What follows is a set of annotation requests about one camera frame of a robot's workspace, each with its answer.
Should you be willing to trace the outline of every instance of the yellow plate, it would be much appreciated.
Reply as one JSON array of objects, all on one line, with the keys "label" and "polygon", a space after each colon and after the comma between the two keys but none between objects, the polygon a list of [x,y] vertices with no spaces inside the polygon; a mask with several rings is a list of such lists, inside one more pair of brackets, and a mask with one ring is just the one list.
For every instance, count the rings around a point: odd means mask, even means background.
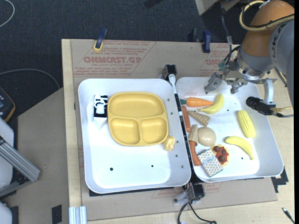
[{"label": "yellow plate", "polygon": [[168,136],[166,108],[153,93],[116,93],[108,101],[107,115],[110,133],[119,144],[155,145]]}]

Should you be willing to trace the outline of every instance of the carrot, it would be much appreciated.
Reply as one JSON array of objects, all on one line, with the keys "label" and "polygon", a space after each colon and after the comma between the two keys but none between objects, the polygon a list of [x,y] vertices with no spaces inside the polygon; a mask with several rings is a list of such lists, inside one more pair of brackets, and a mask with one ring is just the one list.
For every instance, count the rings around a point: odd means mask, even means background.
[{"label": "carrot", "polygon": [[200,159],[197,156],[196,151],[195,151],[195,146],[196,145],[197,145],[196,142],[194,142],[193,140],[189,140],[189,146],[190,146],[190,152],[191,152],[193,165],[194,166],[199,166],[201,164],[201,161],[200,161]]},{"label": "carrot", "polygon": [[191,130],[190,119],[189,119],[187,108],[184,105],[182,105],[182,112],[183,112],[183,117],[184,117],[184,123],[186,126],[186,131],[190,132],[190,130]]},{"label": "carrot", "polygon": [[187,106],[189,107],[202,107],[202,106],[214,104],[213,101],[197,98],[197,97],[188,97],[187,100],[181,99],[180,101],[182,105],[187,104]]}]

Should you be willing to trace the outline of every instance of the yellow banana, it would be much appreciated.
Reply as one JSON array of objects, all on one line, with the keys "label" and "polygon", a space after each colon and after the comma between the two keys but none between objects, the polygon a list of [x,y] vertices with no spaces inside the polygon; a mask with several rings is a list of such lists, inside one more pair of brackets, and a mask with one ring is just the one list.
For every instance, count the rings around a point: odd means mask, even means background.
[{"label": "yellow banana", "polygon": [[255,158],[253,155],[252,145],[247,140],[239,136],[230,136],[225,139],[225,142],[241,147],[250,156],[251,159]]},{"label": "yellow banana", "polygon": [[205,108],[200,108],[199,111],[208,113],[208,114],[214,114],[218,112],[224,105],[224,96],[220,93],[216,96],[216,99],[214,101],[213,105],[210,105]]}]

